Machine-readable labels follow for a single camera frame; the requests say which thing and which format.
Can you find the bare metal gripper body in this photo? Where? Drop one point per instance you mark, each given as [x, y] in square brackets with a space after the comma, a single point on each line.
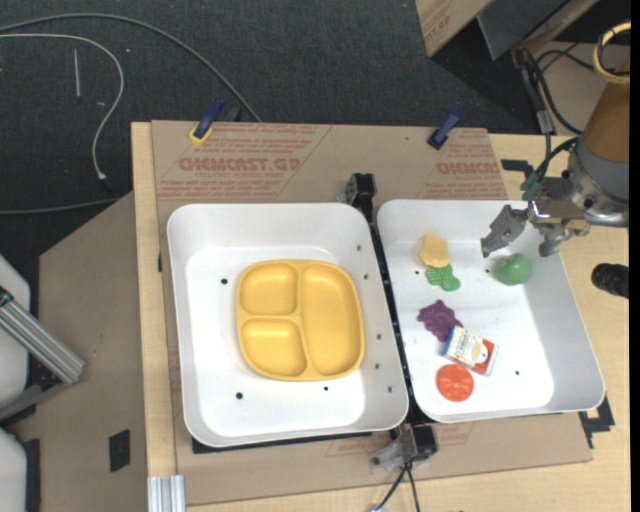
[560, 205]

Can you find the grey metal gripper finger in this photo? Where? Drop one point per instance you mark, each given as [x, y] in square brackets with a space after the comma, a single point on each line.
[552, 240]
[502, 231]

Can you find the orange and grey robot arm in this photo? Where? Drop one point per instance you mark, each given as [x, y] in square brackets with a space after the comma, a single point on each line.
[605, 125]

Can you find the green toy apple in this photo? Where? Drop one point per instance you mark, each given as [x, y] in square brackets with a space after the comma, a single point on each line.
[512, 270]

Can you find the yellow toy corn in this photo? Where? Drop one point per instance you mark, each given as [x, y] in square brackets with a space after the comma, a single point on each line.
[433, 250]

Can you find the green toy leaf vegetable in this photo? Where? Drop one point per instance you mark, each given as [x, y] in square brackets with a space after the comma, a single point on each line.
[445, 280]

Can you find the white plastic tray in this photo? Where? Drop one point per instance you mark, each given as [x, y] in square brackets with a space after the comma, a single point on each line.
[210, 320]
[525, 340]

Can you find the purple toy grapes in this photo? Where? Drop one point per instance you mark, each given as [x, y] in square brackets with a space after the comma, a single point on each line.
[437, 320]

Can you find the small white carton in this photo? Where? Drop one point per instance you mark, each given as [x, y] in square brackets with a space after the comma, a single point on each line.
[470, 350]

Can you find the thin black rod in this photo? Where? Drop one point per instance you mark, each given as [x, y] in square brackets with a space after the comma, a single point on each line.
[391, 300]

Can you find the orange round toy slice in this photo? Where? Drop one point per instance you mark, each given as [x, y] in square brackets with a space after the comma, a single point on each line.
[455, 382]

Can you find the yellow divided plate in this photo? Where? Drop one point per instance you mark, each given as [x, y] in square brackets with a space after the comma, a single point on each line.
[327, 320]

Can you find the brown cardboard board red print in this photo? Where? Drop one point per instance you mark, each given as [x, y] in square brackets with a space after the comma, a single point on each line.
[280, 165]

